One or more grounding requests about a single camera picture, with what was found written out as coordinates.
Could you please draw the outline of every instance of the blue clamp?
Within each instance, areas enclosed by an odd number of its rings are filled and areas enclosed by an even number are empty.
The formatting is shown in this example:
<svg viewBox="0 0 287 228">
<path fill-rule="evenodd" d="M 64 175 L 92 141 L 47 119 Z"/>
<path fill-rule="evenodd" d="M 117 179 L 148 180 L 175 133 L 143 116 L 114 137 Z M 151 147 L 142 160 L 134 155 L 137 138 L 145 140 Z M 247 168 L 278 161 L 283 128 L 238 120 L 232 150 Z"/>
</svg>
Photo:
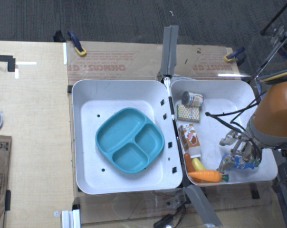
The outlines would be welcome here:
<svg viewBox="0 0 287 228">
<path fill-rule="evenodd" d="M 73 31 L 69 30 L 67 32 L 67 35 L 69 36 L 69 39 L 73 41 L 74 46 L 75 46 L 74 48 L 75 48 L 75 51 L 77 52 L 77 54 L 81 57 L 85 56 L 86 50 L 80 44 L 80 41 L 79 41 L 78 37 L 76 36 L 76 34 Z"/>
<path fill-rule="evenodd" d="M 236 49 L 235 51 L 233 51 L 230 54 L 226 54 L 223 59 L 226 63 L 231 62 L 235 57 L 237 57 L 239 54 L 241 54 L 242 52 L 245 51 L 244 47 L 240 47 L 239 49 Z"/>
</svg>

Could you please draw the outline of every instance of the robotic hand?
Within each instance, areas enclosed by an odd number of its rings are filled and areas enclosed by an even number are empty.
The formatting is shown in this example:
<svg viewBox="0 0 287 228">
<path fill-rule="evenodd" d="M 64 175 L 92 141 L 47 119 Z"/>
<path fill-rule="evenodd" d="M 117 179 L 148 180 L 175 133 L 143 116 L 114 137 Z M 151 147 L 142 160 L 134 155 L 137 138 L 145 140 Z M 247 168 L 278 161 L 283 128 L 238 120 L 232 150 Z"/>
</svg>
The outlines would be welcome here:
<svg viewBox="0 0 287 228">
<path fill-rule="evenodd" d="M 262 150 L 287 150 L 287 81 L 272 85 L 266 91 L 243 132 L 232 129 L 220 145 L 232 145 L 231 153 L 224 155 L 218 171 L 258 167 Z"/>
</svg>

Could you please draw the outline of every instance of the transparent plastic sheet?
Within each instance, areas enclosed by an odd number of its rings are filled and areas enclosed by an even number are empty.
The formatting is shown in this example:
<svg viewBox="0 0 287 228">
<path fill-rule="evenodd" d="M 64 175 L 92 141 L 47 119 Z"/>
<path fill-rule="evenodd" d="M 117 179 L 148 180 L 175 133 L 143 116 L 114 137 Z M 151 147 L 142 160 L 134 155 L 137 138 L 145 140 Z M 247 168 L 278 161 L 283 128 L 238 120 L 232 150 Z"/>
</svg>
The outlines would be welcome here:
<svg viewBox="0 0 287 228">
<path fill-rule="evenodd" d="M 79 57 L 72 43 L 67 43 L 70 86 L 82 79 L 159 80 L 157 75 L 161 65 L 162 45 L 105 42 L 82 42 L 82 45 L 87 50 L 85 57 Z M 235 61 L 228 64 L 223 61 L 223 56 L 231 52 L 226 47 L 178 45 L 177 66 L 172 81 L 240 80 L 249 77 L 239 72 Z M 71 97 L 70 112 L 72 119 Z M 75 168 L 73 141 L 72 144 Z M 247 227 L 248 219 L 253 227 L 282 223 L 281 211 L 273 211 L 277 200 L 273 196 L 271 182 L 233 184 L 229 187 L 209 186 L 204 187 L 203 191 L 224 226 Z M 176 207 L 170 207 L 171 201 L 177 202 L 179 197 L 184 196 L 182 193 L 182 188 L 176 188 L 88 195 L 79 189 L 74 176 L 73 204 L 80 206 L 83 227 L 144 228 L 153 227 L 168 213 L 174 214 Z M 167 227 L 175 227 L 181 215 L 180 211 Z M 187 203 L 186 214 L 178 227 L 212 227 L 212 224 L 204 224 L 193 205 Z"/>
</svg>

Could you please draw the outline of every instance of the banana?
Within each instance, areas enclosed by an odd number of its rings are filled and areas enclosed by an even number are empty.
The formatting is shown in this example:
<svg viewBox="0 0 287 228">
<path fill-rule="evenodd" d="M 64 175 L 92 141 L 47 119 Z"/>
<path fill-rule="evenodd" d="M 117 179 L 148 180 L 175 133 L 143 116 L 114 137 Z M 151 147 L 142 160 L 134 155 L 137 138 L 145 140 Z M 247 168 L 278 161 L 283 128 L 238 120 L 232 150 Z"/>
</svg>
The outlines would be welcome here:
<svg viewBox="0 0 287 228">
<path fill-rule="evenodd" d="M 206 169 L 198 158 L 193 158 L 191 162 L 196 171 L 203 171 Z"/>
</svg>

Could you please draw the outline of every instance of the white plastic tray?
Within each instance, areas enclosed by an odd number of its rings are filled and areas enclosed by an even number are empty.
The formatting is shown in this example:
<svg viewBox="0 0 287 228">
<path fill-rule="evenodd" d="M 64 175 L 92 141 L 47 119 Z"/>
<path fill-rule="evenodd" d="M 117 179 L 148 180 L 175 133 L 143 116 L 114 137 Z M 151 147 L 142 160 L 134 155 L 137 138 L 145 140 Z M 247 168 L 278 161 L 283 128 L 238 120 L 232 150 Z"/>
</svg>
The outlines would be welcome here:
<svg viewBox="0 0 287 228">
<path fill-rule="evenodd" d="M 201 143 L 200 160 L 206 169 L 216 170 L 219 167 L 224 153 L 228 153 L 232 146 L 220 146 L 219 142 L 229 132 L 229 128 L 222 125 L 217 120 L 205 115 L 221 114 L 236 111 L 246 107 L 254 98 L 254 93 L 246 82 L 239 80 L 178 80 L 172 83 L 171 93 L 176 109 L 177 104 L 181 104 L 184 91 L 199 93 L 204 96 L 203 105 L 200 107 L 200 122 L 193 123 L 197 136 Z M 249 118 L 254 113 L 256 107 L 246 110 L 237 119 L 237 122 L 246 128 Z M 222 120 L 230 122 L 235 115 L 221 117 Z M 177 127 L 191 122 L 177 121 Z M 191 177 L 193 184 L 199 186 L 214 186 L 223 184 L 234 184 L 254 181 L 270 181 L 277 176 L 277 164 L 271 149 L 264 149 L 262 152 L 262 162 L 255 169 L 230 169 L 225 171 L 229 175 L 229 182 L 218 183 L 197 183 Z"/>
<path fill-rule="evenodd" d="M 81 80 L 74 84 L 72 98 L 76 179 L 84 193 L 163 190 L 180 185 L 181 163 L 168 93 L 163 84 L 154 80 Z M 133 174 L 116 168 L 95 143 L 98 128 L 126 107 L 143 112 L 160 129 L 165 141 L 156 159 Z"/>
</svg>

